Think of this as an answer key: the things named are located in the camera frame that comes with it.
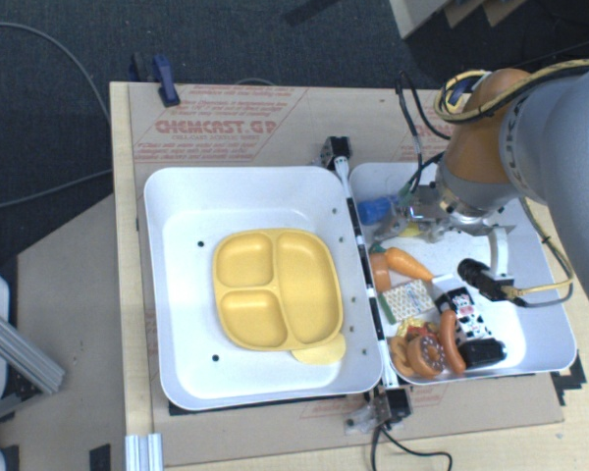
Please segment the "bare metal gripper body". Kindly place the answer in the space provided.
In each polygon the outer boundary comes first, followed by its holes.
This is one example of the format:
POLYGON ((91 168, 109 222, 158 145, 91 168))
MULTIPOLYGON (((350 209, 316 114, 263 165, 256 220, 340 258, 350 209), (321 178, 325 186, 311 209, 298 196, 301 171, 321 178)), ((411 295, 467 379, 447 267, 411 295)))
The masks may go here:
POLYGON ((504 205, 504 187, 494 183, 430 183, 410 199, 407 217, 426 232, 488 232, 487 219, 504 205))

